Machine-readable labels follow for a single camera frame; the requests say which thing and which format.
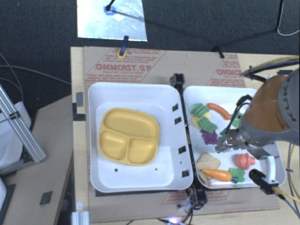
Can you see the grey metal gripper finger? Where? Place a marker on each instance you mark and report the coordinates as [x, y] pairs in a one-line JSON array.
[[220, 146]]

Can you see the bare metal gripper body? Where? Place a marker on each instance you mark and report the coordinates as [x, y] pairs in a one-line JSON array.
[[236, 142]]

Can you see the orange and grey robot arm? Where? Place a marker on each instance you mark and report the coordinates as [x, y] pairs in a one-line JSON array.
[[269, 107]]

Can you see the purple toy grapes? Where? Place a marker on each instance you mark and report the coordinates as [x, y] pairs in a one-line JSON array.
[[209, 137]]

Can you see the pink toy cupcake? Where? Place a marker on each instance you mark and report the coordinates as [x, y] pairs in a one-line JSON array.
[[243, 160]]

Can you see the tan toy bread slice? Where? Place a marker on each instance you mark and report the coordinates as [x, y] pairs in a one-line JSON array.
[[208, 162]]

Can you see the green toy lettuce leaf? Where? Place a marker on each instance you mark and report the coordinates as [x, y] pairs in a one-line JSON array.
[[207, 125]]

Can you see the orange toy carrot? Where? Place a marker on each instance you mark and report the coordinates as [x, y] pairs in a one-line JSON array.
[[218, 174]]

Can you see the green toy broccoli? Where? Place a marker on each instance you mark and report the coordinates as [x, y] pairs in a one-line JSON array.
[[237, 173]]

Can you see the orange toy sausage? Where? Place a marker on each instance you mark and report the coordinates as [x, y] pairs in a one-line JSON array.
[[220, 111]]

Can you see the yellow toy chip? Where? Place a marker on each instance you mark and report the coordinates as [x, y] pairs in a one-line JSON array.
[[195, 122]]

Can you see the tan toy biscuit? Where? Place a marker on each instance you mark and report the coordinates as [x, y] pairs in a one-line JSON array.
[[205, 179]]

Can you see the thin black rod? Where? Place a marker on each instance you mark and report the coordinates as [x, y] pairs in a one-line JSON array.
[[187, 130]]

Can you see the green toy pea pod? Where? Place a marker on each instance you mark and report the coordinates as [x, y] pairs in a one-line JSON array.
[[199, 109]]

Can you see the white plastic tray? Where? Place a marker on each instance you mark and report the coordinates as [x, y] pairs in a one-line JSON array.
[[222, 95], [140, 95]]

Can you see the yellow divided plate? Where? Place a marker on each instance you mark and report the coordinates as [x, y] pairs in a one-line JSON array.
[[129, 135]]

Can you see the brown cardboard board red print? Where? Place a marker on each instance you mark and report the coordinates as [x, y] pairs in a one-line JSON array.
[[140, 67]]

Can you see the black cylinder on white bracket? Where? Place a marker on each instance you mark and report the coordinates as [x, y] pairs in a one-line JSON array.
[[263, 180]]

